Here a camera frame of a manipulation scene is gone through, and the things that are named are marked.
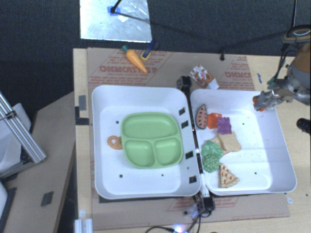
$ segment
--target metal sheet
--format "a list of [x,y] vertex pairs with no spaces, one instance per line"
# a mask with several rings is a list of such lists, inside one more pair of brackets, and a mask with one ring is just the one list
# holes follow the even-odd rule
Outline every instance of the metal sheet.
[[119,14],[110,14],[110,7],[117,1],[80,0],[81,38],[150,42],[147,0],[122,0],[117,7]]

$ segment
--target white tray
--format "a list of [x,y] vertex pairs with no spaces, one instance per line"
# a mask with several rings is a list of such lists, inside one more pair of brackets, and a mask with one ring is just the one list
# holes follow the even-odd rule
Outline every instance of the white tray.
[[[192,196],[201,185],[186,96],[175,88],[103,85],[92,93],[95,187],[107,199]],[[166,168],[140,169],[107,144],[131,113],[164,112],[180,127],[183,158]]]
[[[191,95],[193,114],[205,104],[207,113],[229,117],[242,149],[224,155],[220,162],[240,181],[230,188],[219,187],[218,171],[204,171],[207,188],[216,195],[243,195],[290,192],[296,176],[289,157],[275,108],[257,112],[252,98],[258,92],[195,90]],[[196,129],[199,148],[217,136],[217,129]]]

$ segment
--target cardboard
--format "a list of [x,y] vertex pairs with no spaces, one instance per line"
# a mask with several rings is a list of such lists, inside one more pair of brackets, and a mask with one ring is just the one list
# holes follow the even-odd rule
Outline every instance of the cardboard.
[[[196,65],[202,65],[215,77],[220,89],[254,90],[246,56],[227,55],[224,61],[218,55],[206,53],[152,52],[145,62],[147,74],[132,66],[121,50],[88,49],[88,97],[101,84],[175,87],[181,76],[188,76]],[[199,88],[192,84],[191,90]],[[192,197],[105,200],[94,187],[94,153],[92,112],[90,118],[90,156],[92,218],[94,230],[146,227],[174,223],[191,223],[184,211],[194,204]],[[289,216],[284,194],[230,196],[215,198],[216,209],[202,222],[245,220]]]

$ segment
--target pizza slice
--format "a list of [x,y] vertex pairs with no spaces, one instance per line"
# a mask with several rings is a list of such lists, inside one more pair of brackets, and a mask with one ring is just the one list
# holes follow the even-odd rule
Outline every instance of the pizza slice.
[[228,188],[239,182],[239,178],[229,171],[224,164],[219,166],[220,187]]

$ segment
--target toy carrot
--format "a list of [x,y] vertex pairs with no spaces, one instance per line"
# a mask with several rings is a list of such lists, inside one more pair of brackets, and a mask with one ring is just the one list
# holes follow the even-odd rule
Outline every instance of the toy carrot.
[[123,46],[122,50],[126,52],[127,59],[138,69],[142,70],[144,73],[147,73],[147,69],[138,57],[138,55],[135,53],[134,50],[129,50],[127,46]]

